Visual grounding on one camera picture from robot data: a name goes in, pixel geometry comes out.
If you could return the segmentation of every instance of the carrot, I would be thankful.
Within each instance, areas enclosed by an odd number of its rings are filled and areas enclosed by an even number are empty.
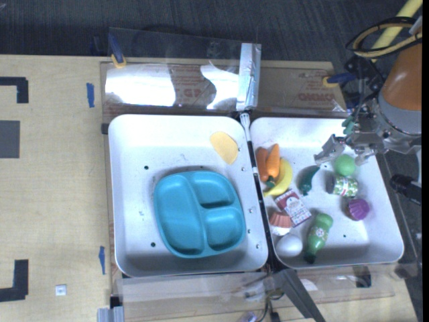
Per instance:
[[[265,165],[267,167],[268,175],[273,178],[277,178],[280,171],[280,147],[277,143],[274,144],[271,153],[269,153]]]
[[[268,150],[260,147],[256,152],[256,165],[261,181],[268,180],[268,172],[265,163],[267,162]]]

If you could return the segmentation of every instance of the soda can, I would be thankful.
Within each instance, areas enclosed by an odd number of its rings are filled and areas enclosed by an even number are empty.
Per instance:
[[[326,191],[328,193],[342,197],[355,197],[358,189],[359,186],[355,179],[337,174],[332,175],[326,184]]]

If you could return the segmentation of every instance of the gray square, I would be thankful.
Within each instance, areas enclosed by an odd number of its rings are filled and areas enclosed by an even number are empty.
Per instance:
[[[0,158],[19,158],[19,121],[0,121]]]

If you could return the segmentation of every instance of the wooden table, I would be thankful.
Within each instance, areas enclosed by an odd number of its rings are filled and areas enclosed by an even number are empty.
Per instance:
[[[100,79],[106,60],[0,56],[0,76],[29,81],[29,103],[17,103],[16,87],[0,86],[0,120],[20,122],[19,158],[0,158],[0,288],[13,286],[14,260],[29,262],[28,295],[0,303],[0,321],[96,321],[97,309],[109,306]],[[94,107],[87,83],[95,88]],[[56,295],[61,284],[66,295]],[[392,297],[318,307],[327,321],[416,321],[405,283],[392,280],[391,287]],[[283,321],[302,318],[294,307],[279,312]],[[181,321],[236,321],[240,315]]]

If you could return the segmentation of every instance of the green bottle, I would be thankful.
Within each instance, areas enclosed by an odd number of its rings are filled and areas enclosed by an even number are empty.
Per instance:
[[[309,264],[313,264],[316,259],[316,253],[321,250],[327,239],[330,227],[334,220],[326,213],[319,213],[316,216],[314,225],[311,227],[307,237],[307,248],[304,259]]]

